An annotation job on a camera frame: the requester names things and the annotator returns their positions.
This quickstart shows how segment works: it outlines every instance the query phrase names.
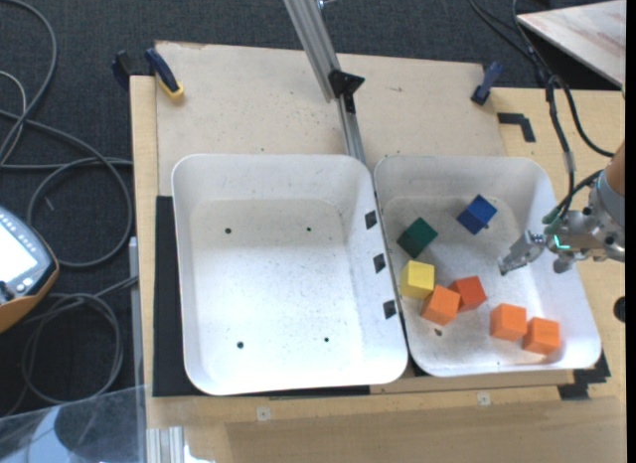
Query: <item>wooden cube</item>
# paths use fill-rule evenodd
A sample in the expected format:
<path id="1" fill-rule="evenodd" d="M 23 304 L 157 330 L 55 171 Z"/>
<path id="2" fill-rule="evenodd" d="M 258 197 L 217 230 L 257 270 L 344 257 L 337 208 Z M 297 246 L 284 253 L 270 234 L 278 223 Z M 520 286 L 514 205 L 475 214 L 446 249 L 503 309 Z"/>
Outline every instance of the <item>wooden cube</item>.
<path id="1" fill-rule="evenodd" d="M 417 218 L 399 236 L 397 243 L 411 258 L 417 258 L 436 237 L 437 231 L 422 218 Z"/>
<path id="2" fill-rule="evenodd" d="M 524 350 L 547 355 L 559 346 L 558 322 L 539 317 L 528 322 L 528 332 L 522 341 Z"/>
<path id="3" fill-rule="evenodd" d="M 479 276 L 468 276 L 455 279 L 448 289 L 457 292 L 461 299 L 458 311 L 469 311 L 480 306 L 486 300 L 486 292 L 481 284 Z"/>
<path id="4" fill-rule="evenodd" d="M 461 296 L 436 284 L 433 292 L 424 300 L 420 316 L 439 325 L 446 325 L 457 316 Z"/>
<path id="5" fill-rule="evenodd" d="M 428 297 L 435 286 L 435 266 L 409 260 L 399 274 L 399 293 L 415 299 Z"/>
<path id="6" fill-rule="evenodd" d="M 502 302 L 490 312 L 490 335 L 517 341 L 528 332 L 526 308 Z"/>
<path id="7" fill-rule="evenodd" d="M 464 209 L 457 217 L 466 229 L 473 235 L 488 225 L 488 222 L 495 216 L 497 209 L 481 195 L 477 195 L 475 199 Z"/>

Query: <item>white bin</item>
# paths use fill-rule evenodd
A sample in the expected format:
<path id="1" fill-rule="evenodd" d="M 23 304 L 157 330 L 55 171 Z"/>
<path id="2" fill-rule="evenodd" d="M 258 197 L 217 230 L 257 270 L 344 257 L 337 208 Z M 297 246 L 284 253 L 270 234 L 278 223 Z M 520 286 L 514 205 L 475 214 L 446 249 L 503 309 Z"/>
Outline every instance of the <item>white bin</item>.
<path id="1" fill-rule="evenodd" d="M 200 154 L 175 166 L 172 188 L 194 386 L 238 394 L 402 374 L 406 344 L 364 165 Z"/>
<path id="2" fill-rule="evenodd" d="M 578 272 L 553 272 L 549 251 L 502 276 L 505 256 L 525 230 L 540 232 L 542 217 L 556 204 L 549 177 L 535 162 L 510 157 L 394 156 L 375 170 L 378 203 L 398 283 L 411 259 L 397 244 L 401 233 L 423 218 L 438 236 L 417 257 L 435 266 L 435 282 L 478 275 L 488 299 L 441 327 L 419 316 L 421 302 L 401 299 L 414 361 L 439 377 L 549 369 L 583 369 L 599 358 L 601 345 Z M 476 195 L 497 209 L 488 227 L 472 234 L 456 218 Z M 561 346 L 548 356 L 522 350 L 520 342 L 489 335 L 490 310 L 519 304 L 534 316 L 557 320 Z"/>

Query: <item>wire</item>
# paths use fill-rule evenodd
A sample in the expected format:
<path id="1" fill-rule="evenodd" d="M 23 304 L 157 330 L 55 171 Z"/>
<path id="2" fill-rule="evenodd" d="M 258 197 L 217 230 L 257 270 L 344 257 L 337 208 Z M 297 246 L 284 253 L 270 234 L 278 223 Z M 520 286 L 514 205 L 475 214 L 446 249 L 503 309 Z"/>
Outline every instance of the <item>wire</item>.
<path id="1" fill-rule="evenodd" d="M 27 111 L 27 91 L 25 90 L 24 86 L 20 83 L 20 81 L 16 77 L 11 75 L 10 73 L 6 73 L 4 71 L 0 71 L 0 76 L 7 77 L 20 90 L 20 94 L 22 95 L 22 114 L 24 115 L 25 112 Z M 19 131 L 17 132 L 17 134 L 15 135 L 15 137 L 13 139 L 13 143 L 10 146 L 11 150 L 13 150 L 16 147 L 16 145 L 18 144 L 18 141 L 20 140 L 20 137 L 22 136 L 22 131 L 23 131 L 23 128 L 20 127 Z"/>
<path id="2" fill-rule="evenodd" d="M 58 39 L 56 38 L 56 34 L 53 30 L 53 27 L 49 23 L 49 20 L 47 20 L 45 16 L 40 11 L 38 11 L 35 7 L 21 0 L 0 0 L 0 3 L 5 3 L 5 4 L 20 7 L 22 9 L 25 9 L 29 13 L 35 15 L 44 24 L 51 38 L 51 60 L 49 63 L 49 69 L 47 71 L 44 81 L 42 82 L 42 85 L 36 92 L 35 96 L 31 100 L 31 102 L 27 104 L 26 108 L 22 112 L 22 115 L 20 115 L 17 118 L 16 123 L 13 125 L 13 127 L 9 131 L 9 134 L 6 136 L 6 138 L 2 142 L 2 145 L 0 145 L 0 165 L 2 165 L 7 161 L 9 156 L 13 153 L 17 145 L 18 139 L 22 133 L 22 127 L 24 125 L 25 120 L 31 114 L 33 109 L 38 105 L 38 103 L 44 96 L 45 92 L 49 88 L 49 85 L 51 84 L 51 80 L 53 79 L 53 75 L 55 74 L 56 68 L 58 66 Z"/>
<path id="3" fill-rule="evenodd" d="M 506 43 L 508 43 L 511 47 L 517 50 L 521 55 L 528 58 L 531 62 L 533 62 L 532 57 L 528 52 L 523 50 L 519 45 L 517 45 L 512 39 L 506 36 L 503 32 L 501 32 L 493 23 L 492 15 L 483 10 L 483 8 L 477 3 L 476 0 L 468 0 L 473 10 L 477 13 L 477 15 L 484 21 L 486 25 L 488 25 L 497 35 L 499 35 Z"/>
<path id="4" fill-rule="evenodd" d="M 22 404 L 24 398 L 28 391 L 34 394 L 39 399 L 52 403 L 52 404 L 64 404 L 67 402 L 77 401 L 78 399 L 60 399 L 58 397 L 53 397 L 49 394 L 46 394 L 37 387 L 32 380 L 33 368 L 36 363 L 36 358 L 38 355 L 38 346 L 40 344 L 40 339 L 42 337 L 42 333 L 46 328 L 47 324 L 49 324 L 52 320 L 56 319 L 60 315 L 78 308 L 82 306 L 89 307 L 93 309 L 97 314 L 101 315 L 110 328 L 112 329 L 113 339 L 114 339 L 114 350 L 113 350 L 113 358 L 112 364 L 110 366 L 110 371 L 108 373 L 107 379 L 105 383 L 99 387 L 92 394 L 82 397 L 81 399 L 90 399 L 92 397 L 96 397 L 104 392 L 106 392 L 117 379 L 119 372 L 121 371 L 121 366 L 123 364 L 123 344 L 121 339 L 121 330 L 118 325 L 117 317 L 113 312 L 112 308 L 106 304 L 106 302 L 102 299 L 105 295 L 110 295 L 114 293 L 118 293 L 120 291 L 127 290 L 137 284 L 138 278 L 129 277 L 118 283 L 115 283 L 95 294 L 87 294 L 87 293 L 49 293 L 47 298 L 56 299 L 54 305 L 49 308 L 49 310 L 45 313 L 30 316 L 23 319 L 20 322 L 20 326 L 28 326 L 34 322 L 38 322 L 35 330 L 27 340 L 25 348 L 22 352 L 22 357 L 20 359 L 21 363 L 21 372 L 22 378 L 24 380 L 24 387 L 20 391 L 18 395 L 18 399 L 16 402 L 9 408 L 9 410 L 4 414 L 4 416 L 12 415 Z"/>
<path id="5" fill-rule="evenodd" d="M 17 115 L 14 115 L 13 113 L 5 111 L 3 109 L 0 109 L 0 115 L 9 117 L 9 118 L 17 118 Z M 72 168 L 76 168 L 78 166 L 86 166 L 88 164 L 94 163 L 95 161 L 98 161 L 109 171 L 110 174 L 112 174 L 116 184 L 120 188 L 120 191 L 123 195 L 124 202 L 126 205 L 125 230 L 119 242 L 115 245 L 115 247 L 110 252 L 106 253 L 105 255 L 99 258 L 96 258 L 94 260 L 85 261 L 85 262 L 73 262 L 73 261 L 59 259 L 59 263 L 61 266 L 69 268 L 69 269 L 88 269 L 88 268 L 97 267 L 99 265 L 102 265 L 108 262 L 128 245 L 128 240 L 129 240 L 130 234 L 132 233 L 132 228 L 134 225 L 134 208 L 132 204 L 132 199 L 130 197 L 130 193 L 128 192 L 128 188 L 126 187 L 126 184 L 123 181 L 123 178 L 121 177 L 119 172 L 117 172 L 114 165 L 110 161 L 108 161 L 105 157 L 103 157 L 92 146 L 88 145 L 86 142 L 80 140 L 79 138 L 75 138 L 74 136 L 66 133 L 65 131 L 62 131 L 60 129 L 55 129 L 53 127 L 42 124 L 32 119 L 25 119 L 24 122 L 27 123 L 29 126 L 33 127 L 34 129 L 37 129 L 38 131 L 50 134 L 60 140 L 63 140 L 67 143 L 70 143 L 71 145 L 74 145 L 76 148 L 90 154 L 91 156 L 89 158 L 79 159 L 71 163 L 61 165 L 40 184 L 40 186 L 38 187 L 38 189 L 36 190 L 35 194 L 32 196 L 29 202 L 26 222 L 29 225 L 33 225 L 33 211 L 35 209 L 35 205 L 39 201 L 42 193 L 46 190 L 46 188 L 49 186 L 49 184 L 53 180 L 57 179 L 60 175 L 62 175 L 68 170 L 71 170 Z M 35 168 L 45 168 L 45 167 L 49 168 L 50 166 L 51 165 L 24 165 L 24 166 L 10 165 L 9 167 L 13 169 L 20 169 L 20 168 L 35 169 Z"/>
<path id="6" fill-rule="evenodd" d="M 591 175 L 588 175 L 587 177 L 585 177 L 582 181 L 580 181 L 575 187 L 574 189 L 572 189 L 572 193 L 571 194 L 567 194 L 556 206 L 558 209 L 561 209 L 563 207 L 569 206 L 569 204 L 571 203 L 571 199 L 572 197 L 578 193 L 581 189 L 583 189 L 585 186 L 590 186 L 591 184 L 593 184 L 596 179 L 598 179 L 598 177 L 600 176 L 600 174 L 602 173 L 602 170 L 598 170 L 596 172 L 594 172 Z"/>
<path id="7" fill-rule="evenodd" d="M 515 25 L 517 27 L 517 30 L 520 34 L 520 36 L 522 37 L 522 39 L 526 42 L 527 45 L 532 46 L 532 42 L 530 41 L 530 38 L 528 37 L 528 35 L 524 32 L 523 27 L 521 26 L 521 23 L 519 21 L 519 17 L 517 14 L 517 2 L 518 0 L 513 0 L 513 6 L 512 6 L 512 11 L 513 11 L 513 18 L 515 20 Z M 578 135 L 581 137 L 581 139 L 585 142 L 585 144 L 591 148 L 594 152 L 605 156 L 605 157 L 612 157 L 613 153 L 603 150 L 600 147 L 598 147 L 597 145 L 595 145 L 587 136 L 587 134 L 585 133 L 585 131 L 583 130 L 583 127 L 580 123 L 580 119 L 578 118 L 578 112 L 576 110 L 576 105 L 574 103 L 574 98 L 572 97 L 571 91 L 569 89 L 569 87 L 567 86 L 567 84 L 560 78 L 560 77 L 556 77 L 555 75 L 551 76 L 551 81 L 552 82 L 548 82 L 548 85 L 546 87 L 546 97 L 551 105 L 551 118 L 553 119 L 553 123 L 555 123 L 555 119 L 557 118 L 557 104 L 554 100 L 554 85 L 558 84 L 559 87 L 561 87 L 565 93 L 565 97 L 567 98 L 567 104 L 569 106 L 569 110 L 570 113 L 572 115 L 572 119 L 574 120 L 574 125 L 576 127 L 576 131 L 578 132 Z M 561 142 L 561 146 L 562 146 L 562 142 L 563 142 L 563 137 L 560 135 L 559 136 L 559 141 Z"/>
<path id="8" fill-rule="evenodd" d="M 0 116 L 9 118 L 14 121 L 8 134 L 0 144 L 0 172 L 50 172 L 45 180 L 37 188 L 29 201 L 26 223 L 32 226 L 33 211 L 35 210 L 35 206 L 52 181 L 60 178 L 60 176 L 68 173 L 72 169 L 95 166 L 106 168 L 108 173 L 112 176 L 112 178 L 115 180 L 115 183 L 119 187 L 126 206 L 126 222 L 122 238 L 110 252 L 97 259 L 84 262 L 58 260 L 60 266 L 69 269 L 89 269 L 97 267 L 99 265 L 103 265 L 111 258 L 113 258 L 117 253 L 119 253 L 128 244 L 129 236 L 132 233 L 134 223 L 134 207 L 132 204 L 132 199 L 130 193 L 128 192 L 126 184 L 123 181 L 123 178 L 116 170 L 116 168 L 128 168 L 132 165 L 132 162 L 119 158 L 104 157 L 94 147 L 90 146 L 86 142 L 64 131 L 55 129 L 51 126 L 42 124 L 29 118 L 29 115 L 32 113 L 33 109 L 37 106 L 37 104 L 41 101 L 44 94 L 46 93 L 55 74 L 58 58 L 58 42 L 53 27 L 44 17 L 44 15 L 42 15 L 37 9 L 20 0 L 0 0 L 0 4 L 1 3 L 6 3 L 25 9 L 29 13 L 35 15 L 45 25 L 51 38 L 51 60 L 45 79 L 31 101 L 28 100 L 27 92 L 24 88 L 24 85 L 16 77 L 5 72 L 0 72 L 0 76 L 7 77 L 10 81 L 12 81 L 20 89 L 22 95 L 22 113 L 20 115 L 16 115 L 10 111 L 0 109 Z M 68 145 L 71 145 L 82 153 L 87 154 L 87 157 L 66 164 L 9 164 L 7 161 L 13 154 L 20 138 L 23 135 L 25 124 L 36 131 L 45 133 L 58 141 L 62 141 Z M 95 397 L 104 393 L 114 384 L 114 381 L 117 379 L 121 371 L 124 348 L 121 337 L 121 329 L 119 327 L 117 317 L 112 308 L 102 299 L 102 297 L 106 294 L 111 294 L 128 289 L 136 282 L 136 277 L 127 278 L 96 294 L 49 293 L 47 295 L 47 298 L 54 301 L 54 304 L 50 307 L 50 309 L 45 313 L 36 316 L 28 316 L 20 322 L 22 326 L 27 326 L 31 323 L 35 323 L 36 325 L 35 329 L 26 342 L 20 361 L 24 387 L 18 394 L 16 402 L 5 415 L 14 413 L 20 407 L 28 392 L 48 403 L 62 404 L 67 402 L 65 399 L 53 397 L 52 395 L 43 392 L 33 383 L 32 373 L 38 356 L 39 344 L 43 337 L 45 328 L 49 323 L 51 323 L 52 320 L 56 319 L 57 317 L 61 316 L 63 313 L 66 313 L 71 309 L 76 309 L 83 306 L 93 310 L 107 322 L 110 329 L 112 330 L 112 336 L 114 340 L 113 359 L 107 379 L 105 383 L 100 386 L 95 392 L 93 392 L 89 397 Z"/>

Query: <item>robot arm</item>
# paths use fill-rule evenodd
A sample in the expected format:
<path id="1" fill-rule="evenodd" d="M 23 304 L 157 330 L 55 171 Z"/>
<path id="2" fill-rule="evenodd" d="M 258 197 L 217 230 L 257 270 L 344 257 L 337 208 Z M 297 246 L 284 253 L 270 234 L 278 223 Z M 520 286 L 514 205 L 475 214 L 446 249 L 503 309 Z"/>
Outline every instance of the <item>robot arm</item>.
<path id="1" fill-rule="evenodd" d="M 543 233 L 526 231 L 499 259 L 502 275 L 537 259 L 547 248 L 557 255 L 561 273 L 579 260 L 607 258 L 625 262 L 625 142 L 600 172 L 589 192 L 587 207 L 556 217 Z"/>

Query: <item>gray carpet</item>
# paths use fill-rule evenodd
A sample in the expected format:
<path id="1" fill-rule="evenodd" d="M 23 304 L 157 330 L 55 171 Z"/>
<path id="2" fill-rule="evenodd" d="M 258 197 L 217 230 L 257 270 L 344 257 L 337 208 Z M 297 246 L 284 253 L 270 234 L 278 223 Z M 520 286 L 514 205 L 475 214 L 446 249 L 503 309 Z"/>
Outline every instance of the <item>gray carpet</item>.
<path id="1" fill-rule="evenodd" d="M 73 134 L 107 156 L 130 159 L 127 94 L 110 69 L 118 51 L 126 50 L 136 68 L 145 72 L 143 52 L 155 40 L 301 48 L 282 0 L 22 1 L 51 22 L 60 49 L 55 78 L 32 117 Z M 511 23 L 512 0 L 479 1 Z M 552 0 L 551 6 L 597 1 L 602 0 Z M 543 9 L 534 0 L 520 0 L 520 11 Z M 325 18 L 341 53 L 471 62 L 484 67 L 499 61 L 504 72 L 497 85 L 537 86 L 532 64 L 484 24 L 467 0 L 343 0 L 328 5 Z M 522 45 L 517 36 L 507 33 Z M 23 10 L 0 4 L 0 71 L 17 77 L 33 96 L 47 72 L 49 56 L 44 26 Z M 584 87 L 604 87 L 594 76 L 585 79 Z M 20 104 L 16 86 L 0 77 L 0 108 L 18 113 Z M 9 128 L 10 122 L 0 117 L 0 140 Z M 82 155 L 59 140 L 28 130 L 10 162 L 65 163 Z M 130 170 L 122 172 L 130 187 Z M 43 179 L 42 173 L 0 170 L 0 205 L 25 217 L 29 200 Z M 93 259 L 121 239 L 125 205 L 103 169 L 64 176 L 46 196 L 36 208 L 34 226 L 58 257 Z M 64 270 L 55 291 L 97 292 L 127 275 L 124 249 L 96 269 Z M 118 389 L 133 385 L 128 292 L 113 294 L 108 303 L 119 320 L 125 349 L 121 372 L 112 386 Z M 24 386 L 20 357 L 32 332 L 33 325 L 21 324 L 0 335 L 0 415 Z M 33 382 L 60 398 L 89 394 L 108 375 L 112 346 L 110 328 L 101 317 L 87 309 L 70 311 L 45 330 Z M 17 411 L 45 405 L 28 391 Z"/>

